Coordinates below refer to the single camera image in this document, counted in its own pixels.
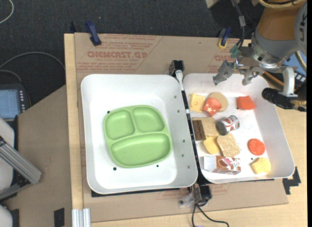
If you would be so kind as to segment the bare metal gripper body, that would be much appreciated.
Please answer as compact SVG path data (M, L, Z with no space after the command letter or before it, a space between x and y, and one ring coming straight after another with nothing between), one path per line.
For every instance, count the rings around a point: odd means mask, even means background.
M285 59L284 56L273 55L260 46L242 46L234 50L234 58L239 69L257 72L281 72L279 69Z

